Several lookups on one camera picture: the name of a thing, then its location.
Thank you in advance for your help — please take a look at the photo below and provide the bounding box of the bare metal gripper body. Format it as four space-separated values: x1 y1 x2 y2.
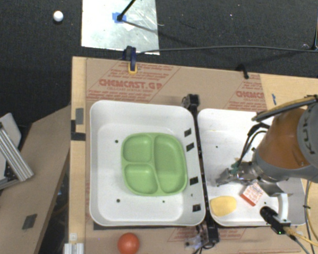
231 160 264 185

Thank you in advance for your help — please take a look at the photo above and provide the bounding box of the red and white packet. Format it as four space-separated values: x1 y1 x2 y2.
239 181 266 208

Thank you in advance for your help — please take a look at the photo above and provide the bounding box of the yellow oval biscuit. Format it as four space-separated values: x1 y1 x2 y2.
209 195 238 218

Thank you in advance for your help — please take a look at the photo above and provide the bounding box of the white plastic tray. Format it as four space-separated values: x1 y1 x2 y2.
191 107 313 231
84 99 212 232

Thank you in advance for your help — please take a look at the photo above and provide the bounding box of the thin black rod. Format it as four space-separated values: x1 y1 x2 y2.
184 104 222 233

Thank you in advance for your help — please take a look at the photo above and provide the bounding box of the green divided plate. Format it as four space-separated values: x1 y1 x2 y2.
118 130 191 198

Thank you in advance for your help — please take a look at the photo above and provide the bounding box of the brown cardboard board red print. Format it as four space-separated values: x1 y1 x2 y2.
75 57 311 254

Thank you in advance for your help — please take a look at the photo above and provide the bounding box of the black cylinder on white bracket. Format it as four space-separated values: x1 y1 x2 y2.
258 182 295 235

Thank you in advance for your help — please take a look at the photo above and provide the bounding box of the black block with thin wires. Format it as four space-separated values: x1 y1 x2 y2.
181 93 202 110
204 223 221 245

